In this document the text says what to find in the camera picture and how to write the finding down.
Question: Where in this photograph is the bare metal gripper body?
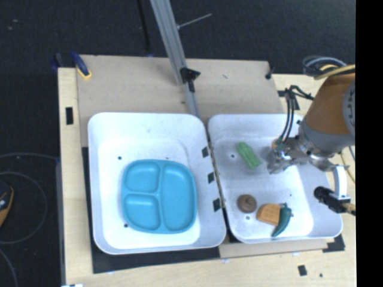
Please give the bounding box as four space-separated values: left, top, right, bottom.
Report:
266 135 336 175

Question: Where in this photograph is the white plastic tray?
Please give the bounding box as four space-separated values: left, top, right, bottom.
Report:
206 113 344 245
87 111 227 255

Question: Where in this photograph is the green ridged block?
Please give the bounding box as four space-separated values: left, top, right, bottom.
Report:
236 141 263 170

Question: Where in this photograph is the green chili pepper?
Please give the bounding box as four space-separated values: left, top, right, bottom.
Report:
270 202 293 238

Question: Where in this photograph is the orange waffle biscuit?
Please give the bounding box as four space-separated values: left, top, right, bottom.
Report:
256 203 282 227

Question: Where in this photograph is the brown round lump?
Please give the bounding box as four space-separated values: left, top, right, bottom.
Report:
236 194 258 214

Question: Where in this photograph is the blue divided plate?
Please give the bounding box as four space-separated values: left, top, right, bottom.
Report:
120 158 199 236

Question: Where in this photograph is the brown cardboard board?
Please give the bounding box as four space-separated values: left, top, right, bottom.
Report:
75 54 336 259

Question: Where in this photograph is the black cylinder on white bracket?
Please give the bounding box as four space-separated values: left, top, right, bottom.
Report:
313 164 351 215

